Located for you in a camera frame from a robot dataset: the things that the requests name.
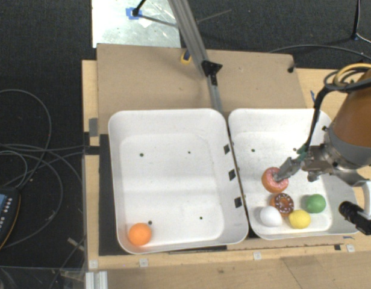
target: black bracket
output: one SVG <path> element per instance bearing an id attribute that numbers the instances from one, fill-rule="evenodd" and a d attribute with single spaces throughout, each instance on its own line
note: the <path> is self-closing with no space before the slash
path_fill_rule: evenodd
<path id="1" fill-rule="evenodd" d="M 223 66 L 221 64 L 217 64 L 217 63 L 214 63 L 214 62 L 210 62 L 208 60 L 204 60 L 202 62 L 202 68 L 203 68 L 203 71 L 204 71 L 204 75 L 206 77 L 210 76 L 211 77 L 211 82 L 212 82 L 212 85 L 217 85 L 217 78 L 216 78 L 216 74 L 218 73 L 218 71 L 222 68 Z"/>

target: orange ball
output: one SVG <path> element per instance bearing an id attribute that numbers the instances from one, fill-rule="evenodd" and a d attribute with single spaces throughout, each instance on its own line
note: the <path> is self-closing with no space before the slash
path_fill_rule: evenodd
<path id="1" fill-rule="evenodd" d="M 129 241 L 136 246 L 147 244 L 152 236 L 152 231 L 147 224 L 136 223 L 131 227 L 128 233 Z"/>

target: yellow ball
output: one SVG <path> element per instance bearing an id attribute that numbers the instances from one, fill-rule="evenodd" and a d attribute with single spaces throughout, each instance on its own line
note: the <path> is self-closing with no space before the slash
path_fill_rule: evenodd
<path id="1" fill-rule="evenodd" d="M 311 223 L 310 214 L 304 210 L 295 210 L 289 216 L 288 220 L 295 229 L 304 229 Z"/>

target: black floor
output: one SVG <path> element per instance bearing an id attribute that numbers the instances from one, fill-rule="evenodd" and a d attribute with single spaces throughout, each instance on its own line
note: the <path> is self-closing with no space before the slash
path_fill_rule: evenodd
<path id="1" fill-rule="evenodd" d="M 350 39 L 357 0 L 189 1 L 197 19 L 232 10 L 200 24 L 207 48 L 267 52 L 309 43 L 371 56 L 370 44 Z M 371 39 L 371 0 L 362 0 L 361 9 L 358 31 Z M 42 100 L 52 119 L 51 149 L 83 145 L 81 60 L 96 58 L 91 45 L 91 0 L 0 0 L 0 90 L 22 89 Z M 294 54 L 298 67 L 340 68 L 362 59 L 333 49 L 284 52 Z M 48 138 L 47 115 L 37 101 L 19 92 L 0 94 L 1 143 L 44 147 Z M 54 159 L 47 153 L 46 161 Z M 37 161 L 27 160 L 32 169 Z M 81 172 L 80 155 L 68 160 Z M 66 164 L 58 161 L 53 167 L 63 183 L 61 209 L 42 232 L 1 250 L 0 265 L 59 267 L 74 249 L 67 239 L 83 239 L 81 184 Z M 0 185 L 21 170 L 19 158 L 0 157 Z M 51 169 L 39 169 L 22 196 L 8 244 L 32 234 L 54 215 L 60 197 L 58 178 Z M 78 250 L 66 267 L 78 267 L 82 258 Z"/>

